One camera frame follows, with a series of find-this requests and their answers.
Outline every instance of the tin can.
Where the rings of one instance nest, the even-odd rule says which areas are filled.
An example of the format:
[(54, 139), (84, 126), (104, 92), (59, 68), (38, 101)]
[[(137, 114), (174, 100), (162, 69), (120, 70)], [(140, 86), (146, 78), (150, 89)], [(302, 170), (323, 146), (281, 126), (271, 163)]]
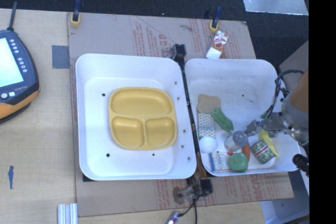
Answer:
[(241, 147), (248, 143), (247, 135), (242, 131), (234, 132), (232, 135), (228, 136), (225, 140), (224, 145), (227, 151), (237, 151)]

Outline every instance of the wooden table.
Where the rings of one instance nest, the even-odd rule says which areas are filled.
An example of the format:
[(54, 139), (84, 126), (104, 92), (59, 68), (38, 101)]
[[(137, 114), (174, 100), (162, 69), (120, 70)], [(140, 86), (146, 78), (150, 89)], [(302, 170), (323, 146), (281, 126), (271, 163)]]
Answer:
[[(11, 9), (0, 9), (0, 29)], [(67, 46), (67, 13), (17, 10), (14, 31), (33, 55), (41, 92), (0, 125), (0, 223), (57, 223), (58, 204), (76, 203), (69, 69), (53, 69), (52, 45)], [(13, 166), (13, 188), (9, 168)], [(164, 223), (172, 211), (82, 217), (78, 223)], [(260, 224), (260, 202), (197, 208), (198, 223)], [(194, 210), (179, 220), (194, 223)]]

